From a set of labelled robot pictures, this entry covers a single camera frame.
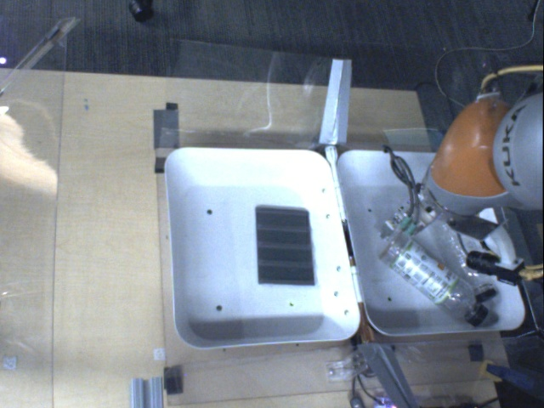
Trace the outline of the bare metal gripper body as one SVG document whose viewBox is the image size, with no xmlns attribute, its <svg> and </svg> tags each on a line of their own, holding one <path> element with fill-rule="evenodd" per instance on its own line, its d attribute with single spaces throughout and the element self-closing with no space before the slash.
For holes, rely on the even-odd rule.
<svg viewBox="0 0 544 408">
<path fill-rule="evenodd" d="M 388 244 L 398 233 L 416 235 L 427 228 L 441 214 L 441 208 L 427 187 L 420 187 L 403 206 L 387 218 L 380 227 L 383 245 Z"/>
</svg>

